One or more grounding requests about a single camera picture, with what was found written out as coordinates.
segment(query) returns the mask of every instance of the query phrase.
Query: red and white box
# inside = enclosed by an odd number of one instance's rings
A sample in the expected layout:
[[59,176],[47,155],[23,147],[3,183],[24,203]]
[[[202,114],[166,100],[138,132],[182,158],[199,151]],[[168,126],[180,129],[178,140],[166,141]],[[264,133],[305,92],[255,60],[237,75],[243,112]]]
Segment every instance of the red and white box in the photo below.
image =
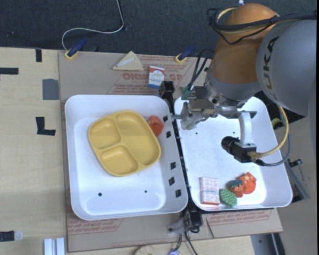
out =
[[219,180],[211,177],[200,177],[201,203],[219,205]]

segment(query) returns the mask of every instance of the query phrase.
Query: yellow divided plate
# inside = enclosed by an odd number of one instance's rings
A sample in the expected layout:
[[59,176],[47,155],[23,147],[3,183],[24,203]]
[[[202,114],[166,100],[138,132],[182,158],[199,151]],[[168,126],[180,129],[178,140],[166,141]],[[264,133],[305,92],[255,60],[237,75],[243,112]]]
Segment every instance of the yellow divided plate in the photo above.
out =
[[161,146],[145,119],[132,110],[109,114],[89,128],[91,146],[104,169],[126,176],[156,163]]

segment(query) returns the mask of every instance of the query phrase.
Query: yellow cable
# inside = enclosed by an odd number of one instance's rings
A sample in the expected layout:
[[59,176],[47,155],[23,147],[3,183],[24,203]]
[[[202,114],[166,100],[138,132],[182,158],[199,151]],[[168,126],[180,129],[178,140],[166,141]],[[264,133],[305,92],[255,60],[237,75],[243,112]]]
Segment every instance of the yellow cable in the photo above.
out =
[[285,123],[285,134],[284,134],[284,137],[283,139],[281,140],[281,142],[276,146],[274,147],[273,149],[267,151],[267,152],[262,152],[262,153],[259,153],[259,152],[248,152],[248,155],[251,157],[251,159],[254,161],[256,159],[260,159],[262,157],[265,157],[265,156],[268,156],[274,152],[276,152],[278,149],[280,149],[284,143],[287,141],[287,138],[288,138],[288,132],[289,132],[289,124],[288,124],[288,119],[287,119],[287,116],[286,116],[286,113],[284,111],[284,109],[281,107],[281,106],[278,106],[279,108],[279,111],[280,113],[282,114],[282,117],[283,117],[283,121]]

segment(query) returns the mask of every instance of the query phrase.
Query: green textured object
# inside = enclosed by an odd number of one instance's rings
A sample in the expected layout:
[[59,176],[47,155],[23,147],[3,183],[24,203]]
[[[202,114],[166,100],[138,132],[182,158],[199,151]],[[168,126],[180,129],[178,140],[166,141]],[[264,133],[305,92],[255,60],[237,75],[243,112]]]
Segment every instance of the green textured object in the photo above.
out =
[[231,207],[235,206],[238,203],[238,199],[236,198],[236,195],[233,192],[229,191],[228,189],[220,190],[220,199],[221,199],[221,202]]

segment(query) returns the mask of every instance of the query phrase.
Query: blue and yellow clamp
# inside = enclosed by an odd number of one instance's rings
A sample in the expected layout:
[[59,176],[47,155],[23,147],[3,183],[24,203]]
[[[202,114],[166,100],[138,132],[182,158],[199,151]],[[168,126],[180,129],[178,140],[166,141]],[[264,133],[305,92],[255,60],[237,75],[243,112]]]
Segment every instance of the blue and yellow clamp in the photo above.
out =
[[68,60],[72,60],[78,55],[78,51],[80,51],[86,43],[87,39],[79,40],[70,50],[65,53],[65,57]]
[[175,61],[178,63],[178,64],[181,64],[182,62],[184,62],[187,57],[189,55],[191,55],[194,51],[196,50],[196,47],[195,46],[190,46],[189,48],[187,48],[183,53],[181,54],[178,54],[176,57],[175,57]]

